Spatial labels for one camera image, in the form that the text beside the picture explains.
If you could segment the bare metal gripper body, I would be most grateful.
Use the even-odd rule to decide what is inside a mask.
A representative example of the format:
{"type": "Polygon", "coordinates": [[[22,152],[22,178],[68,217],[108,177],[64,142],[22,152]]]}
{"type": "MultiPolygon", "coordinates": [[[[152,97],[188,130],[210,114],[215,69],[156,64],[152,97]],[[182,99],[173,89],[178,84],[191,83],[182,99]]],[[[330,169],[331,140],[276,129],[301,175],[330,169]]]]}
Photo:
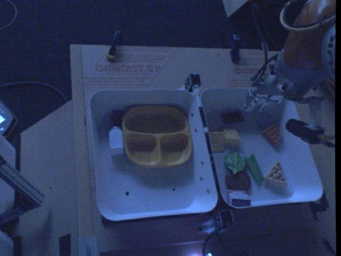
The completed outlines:
{"type": "Polygon", "coordinates": [[[255,86],[256,103],[280,103],[283,99],[295,98],[297,95],[298,87],[290,82],[258,83],[255,86]]]}

